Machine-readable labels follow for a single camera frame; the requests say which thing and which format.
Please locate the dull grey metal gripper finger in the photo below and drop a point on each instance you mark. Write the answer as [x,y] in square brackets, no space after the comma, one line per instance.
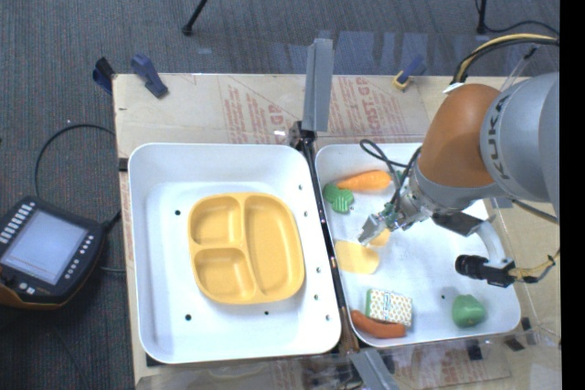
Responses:
[369,227]

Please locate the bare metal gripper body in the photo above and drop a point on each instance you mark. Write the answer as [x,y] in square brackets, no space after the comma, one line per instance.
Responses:
[407,212]

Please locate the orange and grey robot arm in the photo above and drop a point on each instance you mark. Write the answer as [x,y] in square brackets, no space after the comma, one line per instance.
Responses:
[516,137]

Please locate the small yellow chip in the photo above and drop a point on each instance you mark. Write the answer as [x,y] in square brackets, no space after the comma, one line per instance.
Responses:
[382,238]

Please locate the large yellow chip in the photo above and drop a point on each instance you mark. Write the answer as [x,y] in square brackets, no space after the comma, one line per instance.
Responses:
[356,258]

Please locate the green broccoli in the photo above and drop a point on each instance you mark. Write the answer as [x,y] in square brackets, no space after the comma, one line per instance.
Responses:
[339,197]

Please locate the orange carrot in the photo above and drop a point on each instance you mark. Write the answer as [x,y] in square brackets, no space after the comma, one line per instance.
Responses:
[365,181]

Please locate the white plastic tray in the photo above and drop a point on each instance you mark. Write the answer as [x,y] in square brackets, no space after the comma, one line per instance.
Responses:
[420,269]
[169,242]

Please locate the green patterned carton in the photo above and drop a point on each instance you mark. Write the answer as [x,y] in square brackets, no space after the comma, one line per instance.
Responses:
[388,307]

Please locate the orange sausage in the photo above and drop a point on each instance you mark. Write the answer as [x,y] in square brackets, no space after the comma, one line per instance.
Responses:
[377,326]

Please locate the yellow divided plate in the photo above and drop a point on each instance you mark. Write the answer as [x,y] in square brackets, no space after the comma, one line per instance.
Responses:
[269,237]

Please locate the green bell pepper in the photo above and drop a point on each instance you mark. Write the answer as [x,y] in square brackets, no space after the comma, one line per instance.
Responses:
[468,311]

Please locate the brown cardboard board red print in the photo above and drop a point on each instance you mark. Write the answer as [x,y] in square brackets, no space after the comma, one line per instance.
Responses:
[205,109]

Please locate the black cylinder on white bracket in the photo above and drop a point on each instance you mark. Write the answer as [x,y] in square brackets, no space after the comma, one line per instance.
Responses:
[475,266]

